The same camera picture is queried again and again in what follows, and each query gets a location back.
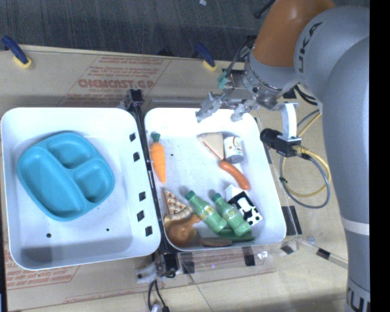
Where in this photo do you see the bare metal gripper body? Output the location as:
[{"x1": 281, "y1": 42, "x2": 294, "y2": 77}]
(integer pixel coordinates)
[{"x1": 222, "y1": 71, "x2": 285, "y2": 111}]

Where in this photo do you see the small white can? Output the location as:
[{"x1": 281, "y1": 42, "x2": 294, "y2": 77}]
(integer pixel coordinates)
[{"x1": 222, "y1": 135, "x2": 245, "y2": 164}]

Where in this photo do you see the beige sandwich triangle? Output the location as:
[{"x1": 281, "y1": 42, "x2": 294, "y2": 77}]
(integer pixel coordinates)
[{"x1": 197, "y1": 131, "x2": 226, "y2": 161}]

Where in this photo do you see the orange sausage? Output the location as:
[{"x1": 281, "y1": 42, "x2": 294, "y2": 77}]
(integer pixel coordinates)
[{"x1": 218, "y1": 159, "x2": 251, "y2": 191}]

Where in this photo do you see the white plastic tray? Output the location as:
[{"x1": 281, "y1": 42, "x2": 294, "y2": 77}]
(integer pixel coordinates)
[
  {"x1": 143, "y1": 106, "x2": 288, "y2": 253},
  {"x1": 0, "y1": 106, "x2": 162, "y2": 271}
]

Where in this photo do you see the orange carrot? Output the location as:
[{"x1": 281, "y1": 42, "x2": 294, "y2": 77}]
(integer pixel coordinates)
[{"x1": 149, "y1": 132, "x2": 168, "y2": 185}]

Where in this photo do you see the thin black and white rod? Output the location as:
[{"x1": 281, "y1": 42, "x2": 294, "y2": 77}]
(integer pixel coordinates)
[{"x1": 133, "y1": 104, "x2": 166, "y2": 256}]

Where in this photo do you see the black and white milk carton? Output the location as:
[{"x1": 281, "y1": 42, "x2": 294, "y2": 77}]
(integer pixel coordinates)
[{"x1": 224, "y1": 184, "x2": 264, "y2": 228}]

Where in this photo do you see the pizza slice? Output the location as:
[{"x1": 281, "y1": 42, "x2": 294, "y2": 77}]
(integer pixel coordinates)
[{"x1": 162, "y1": 188, "x2": 194, "y2": 216}]

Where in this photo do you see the green bottle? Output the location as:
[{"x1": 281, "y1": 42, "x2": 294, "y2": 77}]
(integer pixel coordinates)
[
  {"x1": 185, "y1": 190, "x2": 228, "y2": 235},
  {"x1": 211, "y1": 192, "x2": 252, "y2": 237}
]

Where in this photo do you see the brown cardboard board, red print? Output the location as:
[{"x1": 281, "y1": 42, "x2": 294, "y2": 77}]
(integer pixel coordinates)
[{"x1": 0, "y1": 44, "x2": 313, "y2": 307}]

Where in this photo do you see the brown roast chicken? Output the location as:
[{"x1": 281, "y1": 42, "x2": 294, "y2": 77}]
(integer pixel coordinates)
[{"x1": 163, "y1": 213, "x2": 203, "y2": 248}]

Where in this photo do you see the brown round biscuit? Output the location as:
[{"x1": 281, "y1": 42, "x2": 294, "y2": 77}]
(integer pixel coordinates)
[{"x1": 199, "y1": 237, "x2": 234, "y2": 248}]

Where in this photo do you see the blue divided plate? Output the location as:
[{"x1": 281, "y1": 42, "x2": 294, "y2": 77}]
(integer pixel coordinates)
[{"x1": 16, "y1": 131, "x2": 116, "y2": 222}]

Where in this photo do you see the black cylinder on white bracket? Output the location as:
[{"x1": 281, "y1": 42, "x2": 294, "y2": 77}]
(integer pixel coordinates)
[{"x1": 259, "y1": 102, "x2": 303, "y2": 158}]

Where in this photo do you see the black block with thin wires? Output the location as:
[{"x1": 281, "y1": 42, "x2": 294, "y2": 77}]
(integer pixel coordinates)
[
  {"x1": 129, "y1": 88, "x2": 145, "y2": 109},
  {"x1": 153, "y1": 251, "x2": 180, "y2": 278}
]

